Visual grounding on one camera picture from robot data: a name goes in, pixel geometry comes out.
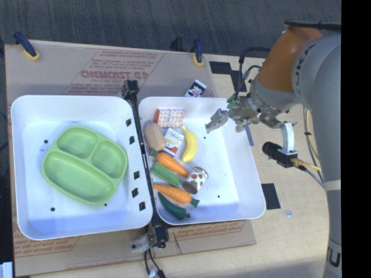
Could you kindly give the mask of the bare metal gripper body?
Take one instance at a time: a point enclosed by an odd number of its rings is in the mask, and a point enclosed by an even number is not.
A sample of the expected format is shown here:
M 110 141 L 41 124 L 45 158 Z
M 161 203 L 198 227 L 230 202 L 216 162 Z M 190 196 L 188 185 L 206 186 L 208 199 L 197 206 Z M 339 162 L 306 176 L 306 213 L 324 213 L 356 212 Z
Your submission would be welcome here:
M 277 116 L 290 110 L 290 95 L 232 95 L 227 104 L 228 117 L 236 124 L 262 123 L 277 129 L 282 125 Z

